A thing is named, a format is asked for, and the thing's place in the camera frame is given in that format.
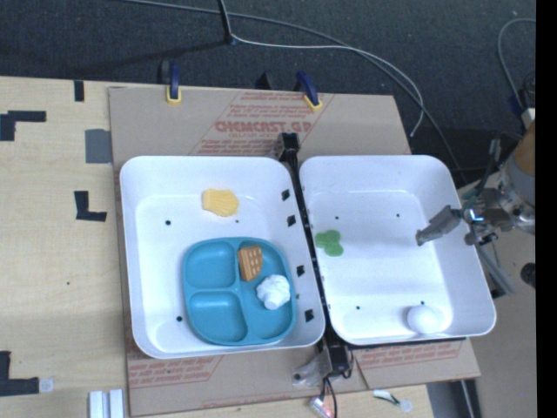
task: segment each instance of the white tray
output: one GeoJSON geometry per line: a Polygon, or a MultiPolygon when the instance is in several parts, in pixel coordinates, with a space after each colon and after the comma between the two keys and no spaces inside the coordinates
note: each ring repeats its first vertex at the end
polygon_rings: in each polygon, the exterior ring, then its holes
{"type": "Polygon", "coordinates": [[[132,332],[146,354],[168,359],[307,347],[321,338],[325,314],[312,260],[290,174],[278,161],[138,157],[122,167],[120,185],[132,332]],[[202,193],[209,188],[234,192],[238,213],[224,218],[204,211],[202,193]],[[289,226],[291,216],[296,223],[289,226]],[[195,243],[222,237],[265,239],[284,254],[297,294],[296,321],[284,339],[255,346],[220,346],[201,340],[192,331],[182,290],[182,260],[195,243]],[[312,319],[306,320],[306,312],[312,319]]]}
{"type": "Polygon", "coordinates": [[[425,156],[316,157],[300,170],[312,235],[340,233],[339,257],[316,248],[332,327],[354,345],[488,333],[495,309],[466,224],[418,246],[415,234],[441,208],[460,207],[453,180],[425,156]],[[442,333],[406,320],[424,302],[442,312],[442,333]]]}

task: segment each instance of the table surface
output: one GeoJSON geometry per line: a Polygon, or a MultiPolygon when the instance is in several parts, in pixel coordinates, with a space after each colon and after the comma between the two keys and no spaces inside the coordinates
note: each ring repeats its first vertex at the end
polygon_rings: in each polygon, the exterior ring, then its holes
{"type": "MultiPolygon", "coordinates": [[[[11,351],[11,379],[54,381],[52,392],[0,399],[2,416],[86,416],[89,392],[123,389],[126,396],[113,171],[87,164],[84,147],[86,130],[110,129],[107,89],[114,84],[87,83],[79,104],[73,85],[0,78],[0,113],[48,112],[46,123],[19,122],[15,141],[0,142],[0,350],[11,351]],[[89,191],[89,208],[107,212],[107,220],[76,221],[74,191],[89,191]]],[[[339,414],[433,417],[425,386],[391,392],[413,410],[405,414],[366,391],[338,394],[339,414]]],[[[307,402],[165,416],[315,416],[307,402]]]]}

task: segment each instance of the green object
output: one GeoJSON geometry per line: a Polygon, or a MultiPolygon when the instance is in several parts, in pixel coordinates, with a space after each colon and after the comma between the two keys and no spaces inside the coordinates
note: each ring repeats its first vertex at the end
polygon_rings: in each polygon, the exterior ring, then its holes
{"type": "Polygon", "coordinates": [[[330,257],[339,257],[345,251],[340,242],[340,232],[330,229],[315,235],[315,246],[323,248],[330,257]]]}

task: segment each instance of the blue plate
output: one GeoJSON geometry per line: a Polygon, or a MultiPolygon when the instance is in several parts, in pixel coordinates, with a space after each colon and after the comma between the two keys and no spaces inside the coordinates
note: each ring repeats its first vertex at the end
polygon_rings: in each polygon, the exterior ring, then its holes
{"type": "Polygon", "coordinates": [[[296,302],[286,260],[268,241],[248,237],[210,239],[196,243],[182,265],[185,308],[194,332],[209,342],[243,346],[281,340],[294,326],[296,302]],[[251,281],[240,277],[237,251],[261,246],[263,266],[251,281]],[[290,301],[276,310],[265,308],[256,287],[268,276],[283,275],[290,301]]]}

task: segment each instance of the cardboard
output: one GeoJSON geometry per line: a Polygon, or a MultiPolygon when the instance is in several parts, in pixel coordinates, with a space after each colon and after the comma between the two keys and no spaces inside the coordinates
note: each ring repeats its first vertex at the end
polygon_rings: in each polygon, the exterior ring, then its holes
{"type": "MultiPolygon", "coordinates": [[[[118,174],[141,155],[269,155],[279,133],[299,135],[303,162],[317,155],[407,154],[410,148],[389,96],[319,95],[312,111],[301,93],[182,89],[170,105],[164,87],[111,88],[110,115],[118,246],[122,274],[127,375],[132,416],[215,408],[312,396],[319,388],[294,386],[292,371],[314,347],[160,361],[144,355],[131,333],[124,231],[118,174]]],[[[349,379],[336,392],[361,391],[479,375],[468,340],[358,349],[349,379]]]]}

